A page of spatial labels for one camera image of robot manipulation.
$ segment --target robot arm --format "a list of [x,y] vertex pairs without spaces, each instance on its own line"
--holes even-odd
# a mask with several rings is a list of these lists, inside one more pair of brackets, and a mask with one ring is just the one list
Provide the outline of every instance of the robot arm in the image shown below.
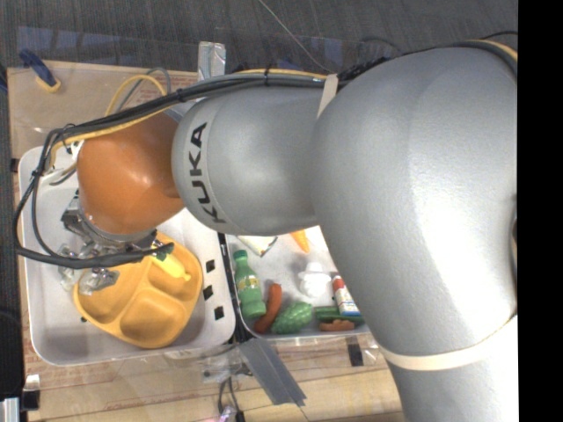
[[321,226],[407,420],[513,421],[515,95],[504,62],[460,47],[366,72],[318,120],[320,91],[234,92],[182,120],[172,172],[218,231]]

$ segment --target white object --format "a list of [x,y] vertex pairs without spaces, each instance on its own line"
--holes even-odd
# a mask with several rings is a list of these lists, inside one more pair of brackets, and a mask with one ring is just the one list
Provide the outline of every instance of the white object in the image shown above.
[[[23,192],[37,166],[41,148],[25,153],[19,163],[19,183]],[[56,166],[66,168],[73,160],[64,149],[59,150]],[[37,200],[37,219],[40,233],[52,248],[61,244],[78,247],[81,241],[64,229],[61,215],[77,189],[77,177],[71,177],[58,186],[41,182]],[[23,245],[41,251],[33,235],[33,226],[26,205],[22,214]],[[138,358],[158,353],[199,349],[208,350],[229,340],[235,329],[235,313],[230,304],[221,246],[217,233],[198,222],[187,209],[169,219],[158,230],[185,245],[201,263],[203,288],[212,287],[213,294],[200,298],[185,330],[169,346],[145,350],[123,342],[93,324],[80,320],[71,293],[61,286],[57,266],[25,258],[27,299],[32,344],[37,354],[46,362],[57,366],[90,364],[106,360]],[[223,307],[223,316],[216,319],[215,310]]]
[[317,298],[326,292],[326,283],[331,277],[323,273],[320,263],[311,262],[304,272],[297,275],[301,279],[299,290],[310,298]]

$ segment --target white cable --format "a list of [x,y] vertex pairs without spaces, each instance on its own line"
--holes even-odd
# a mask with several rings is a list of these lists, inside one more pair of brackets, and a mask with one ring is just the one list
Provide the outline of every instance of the white cable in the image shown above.
[[309,59],[311,61],[313,61],[315,64],[317,64],[322,70],[325,70],[327,72],[333,73],[332,70],[327,69],[325,66],[323,66],[320,62],[318,62],[313,55],[309,52],[309,50],[307,50],[307,48],[303,45],[303,43],[289,30],[289,28],[286,27],[286,25],[280,20],[279,17],[276,16],[275,12],[273,12],[270,7],[264,3],[263,0],[257,0],[258,3],[260,3],[262,6],[264,6],[264,8],[266,9],[266,11],[268,11],[272,17],[275,19],[275,21],[280,24],[281,28],[283,28],[289,35],[289,37],[305,52],[305,54],[307,56],[309,56]]
[[391,352],[381,346],[379,350],[387,361],[407,370],[436,371],[463,367],[483,360],[497,348],[502,348],[507,338],[517,340],[518,315],[511,317],[501,328],[474,346],[453,352],[426,356],[408,356]]

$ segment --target green bottle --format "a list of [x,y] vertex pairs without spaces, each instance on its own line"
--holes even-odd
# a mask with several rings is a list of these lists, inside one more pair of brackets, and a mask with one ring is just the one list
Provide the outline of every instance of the green bottle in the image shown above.
[[254,271],[248,265],[246,250],[233,253],[237,263],[235,283],[237,284],[238,299],[244,318],[255,319],[266,314],[266,304],[262,301],[260,282]]

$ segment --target plastic packaging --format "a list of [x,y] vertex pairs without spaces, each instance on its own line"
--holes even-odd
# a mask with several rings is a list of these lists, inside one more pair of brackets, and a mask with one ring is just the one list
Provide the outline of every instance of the plastic packaging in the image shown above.
[[360,310],[355,306],[354,299],[348,291],[344,280],[339,275],[333,278],[333,291],[338,310],[343,316],[359,316]]
[[301,279],[299,290],[310,298],[324,294],[327,291],[326,284],[331,280],[331,277],[323,273],[323,266],[317,262],[310,262],[304,272],[297,276]]
[[257,318],[266,314],[266,304],[262,301],[260,281],[254,271],[248,265],[248,254],[246,250],[238,250],[233,253],[237,271],[235,282],[237,283],[238,299],[244,318]]
[[237,238],[259,257],[266,255],[278,236],[237,236]]

